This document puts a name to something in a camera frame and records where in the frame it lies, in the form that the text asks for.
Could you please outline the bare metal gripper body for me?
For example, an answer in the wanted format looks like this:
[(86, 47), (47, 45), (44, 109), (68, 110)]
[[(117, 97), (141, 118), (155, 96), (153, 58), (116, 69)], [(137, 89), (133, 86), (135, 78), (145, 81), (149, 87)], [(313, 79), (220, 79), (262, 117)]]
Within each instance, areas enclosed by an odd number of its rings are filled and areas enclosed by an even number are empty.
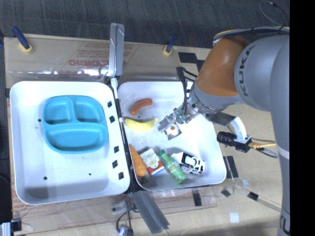
[(198, 115), (205, 115), (206, 108), (199, 101), (189, 99), (186, 104), (182, 104), (171, 114), (179, 124), (187, 124)]

